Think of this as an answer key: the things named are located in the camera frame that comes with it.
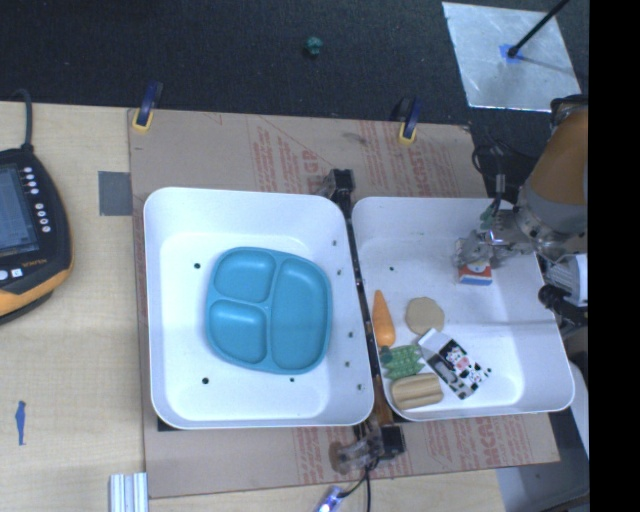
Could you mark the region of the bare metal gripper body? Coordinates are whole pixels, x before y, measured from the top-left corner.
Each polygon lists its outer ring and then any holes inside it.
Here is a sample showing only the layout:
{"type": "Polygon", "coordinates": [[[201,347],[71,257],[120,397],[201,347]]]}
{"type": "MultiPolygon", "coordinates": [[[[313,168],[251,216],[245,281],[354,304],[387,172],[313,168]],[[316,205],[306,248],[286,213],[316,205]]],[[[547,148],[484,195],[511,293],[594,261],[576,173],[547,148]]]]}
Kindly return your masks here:
{"type": "Polygon", "coordinates": [[[524,210],[501,209],[491,218],[480,240],[488,248],[506,248],[509,257],[549,253],[559,248],[557,234],[524,210]]]}

